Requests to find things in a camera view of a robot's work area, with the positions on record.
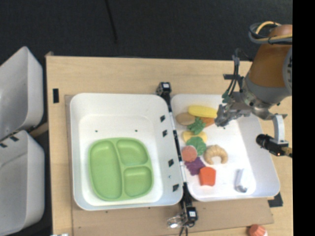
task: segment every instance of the black fabric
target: black fabric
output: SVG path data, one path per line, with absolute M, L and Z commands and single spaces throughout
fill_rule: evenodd
M 292 24 L 293 0 L 0 0 L 0 63 L 22 46 L 64 56 L 231 59 L 250 56 L 251 24 Z

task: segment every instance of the white plastic object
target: white plastic object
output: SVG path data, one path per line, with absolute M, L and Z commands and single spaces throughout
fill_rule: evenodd
M 0 236 L 19 232 L 44 213 L 44 151 L 20 131 L 0 146 Z
M 0 66 L 0 140 L 38 125 L 43 111 L 42 67 L 22 47 Z
M 82 209 L 167 206 L 180 201 L 183 180 L 172 120 L 161 97 L 153 94 L 81 93 L 70 100 L 67 118 L 70 122 L 73 197 Z M 138 139 L 146 146 L 154 184 L 143 197 L 104 201 L 91 187 L 88 149 L 95 141 L 121 137 Z
M 247 192 L 252 184 L 252 173 L 247 169 L 237 171 L 235 179 L 235 189 L 239 192 Z
M 172 97 L 173 115 L 186 113 L 190 105 L 200 105 L 218 109 L 221 104 L 221 95 L 216 94 L 177 94 Z M 186 145 L 182 133 L 186 126 L 175 121 L 181 149 Z M 228 161 L 221 164 L 220 158 L 213 157 L 214 165 L 200 159 L 206 166 L 213 167 L 217 172 L 214 186 L 201 186 L 198 175 L 192 176 L 185 167 L 188 189 L 190 194 L 203 202 L 273 197 L 280 190 L 280 182 L 275 170 L 271 154 L 256 143 L 256 137 L 262 134 L 259 120 L 256 116 L 232 120 L 226 127 L 217 127 L 215 124 L 203 129 L 207 134 L 206 145 L 219 145 L 228 154 Z M 237 170 L 246 168 L 253 175 L 252 182 L 246 192 L 235 189 Z

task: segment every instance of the table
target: table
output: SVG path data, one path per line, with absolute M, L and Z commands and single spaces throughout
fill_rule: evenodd
M 154 93 L 160 82 L 170 82 L 172 95 L 179 93 L 222 94 L 233 72 L 224 60 L 141 59 L 46 56 L 53 234 L 85 235 L 178 235 L 166 218 L 180 211 L 179 205 L 132 210 L 84 211 L 71 193 L 67 149 L 65 96 L 81 92 Z M 240 74 L 251 63 L 242 61 Z M 284 119 L 286 139 L 292 146 L 292 97 L 272 113 Z M 264 133 L 273 136 L 271 121 L 261 121 Z M 269 235 L 293 235 L 292 159 L 274 157 L 281 183 L 283 207 L 269 208 L 266 198 L 224 202 L 194 202 L 199 213 L 192 236 L 244 236 L 253 223 L 264 225 Z

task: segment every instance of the divided green plate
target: divided green plate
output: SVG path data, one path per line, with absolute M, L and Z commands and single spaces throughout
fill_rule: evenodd
M 147 148 L 134 138 L 94 142 L 89 149 L 89 174 L 94 192 L 106 201 L 142 197 L 154 183 Z

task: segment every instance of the yellow toy cheese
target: yellow toy cheese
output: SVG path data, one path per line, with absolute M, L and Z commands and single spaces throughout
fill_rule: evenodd
M 203 131 L 201 131 L 198 135 L 194 135 L 194 133 L 191 132 L 191 131 L 184 131 L 184 132 L 183 132 L 183 139 L 184 139 L 185 143 L 186 143 L 191 137 L 194 137 L 194 136 L 199 136 L 199 137 L 203 140 L 204 143 L 207 142 L 207 139 L 208 139 L 207 134 L 206 134 L 205 132 L 203 132 Z
M 192 105 L 188 107 L 188 113 L 196 116 L 196 117 L 208 117 L 208 118 L 216 118 L 217 117 L 217 109 Z

